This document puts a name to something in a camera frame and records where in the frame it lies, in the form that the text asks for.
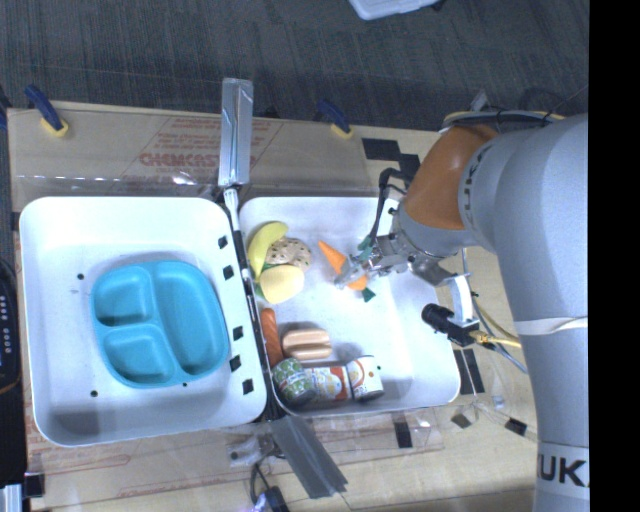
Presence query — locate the tan bread bun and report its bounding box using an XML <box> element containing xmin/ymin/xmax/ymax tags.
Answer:
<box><xmin>281</xmin><ymin>327</ymin><xmax>334</xmax><ymax>363</ymax></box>

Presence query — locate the orange sausage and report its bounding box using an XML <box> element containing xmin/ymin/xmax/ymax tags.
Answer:
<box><xmin>259</xmin><ymin>307</ymin><xmax>285</xmax><ymax>369</ymax></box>

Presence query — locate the tan biscuit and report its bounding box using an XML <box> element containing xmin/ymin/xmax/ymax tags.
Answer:
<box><xmin>263</xmin><ymin>236</ymin><xmax>313</xmax><ymax>274</ymax></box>

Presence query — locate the orange carrot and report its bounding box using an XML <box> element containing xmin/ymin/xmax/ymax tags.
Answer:
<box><xmin>317</xmin><ymin>240</ymin><xmax>378</xmax><ymax>304</ymax></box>

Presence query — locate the white can with orange dots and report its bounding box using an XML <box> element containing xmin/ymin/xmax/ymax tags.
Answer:
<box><xmin>345</xmin><ymin>354</ymin><xmax>386</xmax><ymax>403</ymax></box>

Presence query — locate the brown cardboard board, red print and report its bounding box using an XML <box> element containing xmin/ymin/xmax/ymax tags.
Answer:
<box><xmin>7</xmin><ymin>99</ymin><xmax>537</xmax><ymax>512</ymax></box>

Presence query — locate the orange and white can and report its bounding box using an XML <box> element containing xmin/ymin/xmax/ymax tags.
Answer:
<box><xmin>302</xmin><ymin>365</ymin><xmax>352</xmax><ymax>404</ymax></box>

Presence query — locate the thin black and white rod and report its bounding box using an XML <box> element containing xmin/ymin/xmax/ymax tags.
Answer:
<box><xmin>222</xmin><ymin>186</ymin><xmax>275</xmax><ymax>422</ymax></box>

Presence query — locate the black cylinder on white bracket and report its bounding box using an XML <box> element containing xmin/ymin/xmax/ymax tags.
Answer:
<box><xmin>421</xmin><ymin>272</ymin><xmax>484</xmax><ymax>349</ymax></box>

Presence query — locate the green pea can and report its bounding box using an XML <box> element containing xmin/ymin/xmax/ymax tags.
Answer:
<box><xmin>271</xmin><ymin>356</ymin><xmax>317</xmax><ymax>407</ymax></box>

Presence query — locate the blue divided plate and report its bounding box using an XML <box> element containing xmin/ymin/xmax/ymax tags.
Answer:
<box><xmin>89</xmin><ymin>259</ymin><xmax>232</xmax><ymax>390</ymax></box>

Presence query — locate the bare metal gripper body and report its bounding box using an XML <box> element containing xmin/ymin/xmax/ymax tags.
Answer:
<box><xmin>370</xmin><ymin>234</ymin><xmax>419</xmax><ymax>276</ymax></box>

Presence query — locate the yellow banana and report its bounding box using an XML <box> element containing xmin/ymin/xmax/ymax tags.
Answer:
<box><xmin>247</xmin><ymin>220</ymin><xmax>290</xmax><ymax>279</ymax></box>

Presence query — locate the white plastic tray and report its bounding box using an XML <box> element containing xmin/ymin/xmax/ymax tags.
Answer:
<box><xmin>238</xmin><ymin>195</ymin><xmax>462</xmax><ymax>419</ymax></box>
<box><xmin>18</xmin><ymin>195</ymin><xmax>268</xmax><ymax>448</ymax></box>

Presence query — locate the yellow lemon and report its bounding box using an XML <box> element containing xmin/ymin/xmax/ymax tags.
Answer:
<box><xmin>258</xmin><ymin>263</ymin><xmax>306</xmax><ymax>306</ymax></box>

